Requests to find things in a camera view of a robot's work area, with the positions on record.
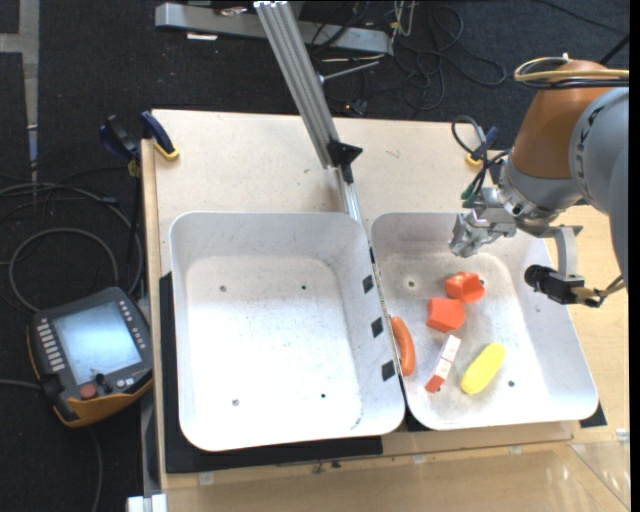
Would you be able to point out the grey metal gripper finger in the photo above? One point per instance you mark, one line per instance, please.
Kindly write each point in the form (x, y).
(460, 235)
(479, 243)

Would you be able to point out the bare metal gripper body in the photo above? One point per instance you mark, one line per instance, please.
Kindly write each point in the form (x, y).
(492, 212)

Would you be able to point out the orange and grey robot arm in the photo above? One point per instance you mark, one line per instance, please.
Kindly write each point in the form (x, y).
(560, 130)

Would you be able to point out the orange block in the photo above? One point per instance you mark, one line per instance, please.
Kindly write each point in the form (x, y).
(445, 315)

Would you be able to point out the white plastic tray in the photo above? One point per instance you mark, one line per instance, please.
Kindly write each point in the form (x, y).
(500, 320)
(270, 340)

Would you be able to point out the thin black and white rod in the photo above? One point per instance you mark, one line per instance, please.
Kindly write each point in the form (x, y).
(383, 300)

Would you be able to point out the orange-brown toy sausage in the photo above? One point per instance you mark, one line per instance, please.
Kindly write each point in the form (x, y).
(404, 345)

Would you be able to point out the yellow toy corn cob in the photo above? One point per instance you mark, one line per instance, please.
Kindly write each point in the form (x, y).
(483, 368)

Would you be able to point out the red and white carton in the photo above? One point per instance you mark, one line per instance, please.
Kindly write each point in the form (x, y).
(444, 364)

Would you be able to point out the pale wood board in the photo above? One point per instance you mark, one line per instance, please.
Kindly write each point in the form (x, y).
(250, 165)

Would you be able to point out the black cylinder on white bracket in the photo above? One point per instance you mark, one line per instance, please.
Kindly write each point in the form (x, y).
(555, 285)

